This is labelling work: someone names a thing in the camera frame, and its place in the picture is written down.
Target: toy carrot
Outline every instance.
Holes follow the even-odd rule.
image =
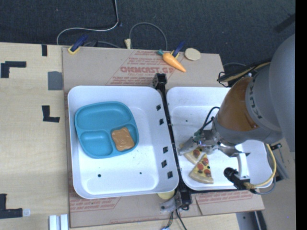
[[[158,51],[158,54],[163,57],[163,60],[170,66],[182,71],[186,72],[183,65],[174,57],[171,53],[163,52],[162,50]]]

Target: white cable clip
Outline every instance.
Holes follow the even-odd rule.
[[[127,49],[131,49],[131,39],[130,38],[125,39],[124,42],[125,42]]]

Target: black tape marking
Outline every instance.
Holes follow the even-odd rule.
[[[43,121],[44,122],[53,122],[53,123],[58,123],[59,122],[59,117],[50,117],[50,106],[49,105],[43,105],[42,106],[43,110]]]
[[[48,72],[48,90],[63,90],[63,76],[61,72]]]
[[[285,19],[283,22],[278,24],[274,27],[274,30],[278,33],[282,32],[284,29],[286,29],[289,25],[291,25],[295,21],[295,13],[291,14],[287,19]]]
[[[42,56],[47,57],[48,51],[47,51],[47,45],[42,44]]]
[[[8,79],[10,74],[10,68],[7,67],[4,63],[1,63],[1,75],[0,78]]]
[[[5,63],[1,63],[0,78],[9,78],[10,67],[25,68],[26,66],[26,61],[6,61]]]
[[[0,194],[0,219],[17,218],[23,216],[23,209],[7,209],[6,194]]]

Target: toy bread slice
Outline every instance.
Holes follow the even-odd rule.
[[[189,177],[193,180],[205,184],[213,184],[214,180],[211,176],[211,169],[207,154],[204,154],[201,160],[195,165],[194,169],[190,172]]]
[[[189,160],[191,163],[196,164],[199,158],[201,157],[202,148],[197,147],[193,151],[187,152],[184,156]]]
[[[123,127],[119,130],[114,130],[112,132],[112,139],[114,140],[116,149],[118,151],[131,149],[135,145],[129,130],[126,127]]]

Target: cardboard sheet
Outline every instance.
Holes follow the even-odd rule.
[[[78,85],[150,86],[156,73],[165,73],[167,89],[175,86],[222,87],[216,79],[223,66],[219,55],[201,54],[190,61],[180,54],[178,60],[187,70],[183,73],[167,65],[151,50],[82,47],[76,55],[62,48],[65,95],[66,143],[69,169],[69,203],[71,228],[124,222],[168,219],[161,213],[158,195],[83,199],[72,185],[71,148],[67,94]],[[192,195],[193,203],[182,217],[195,217],[264,209],[262,199],[247,191],[214,192]]]

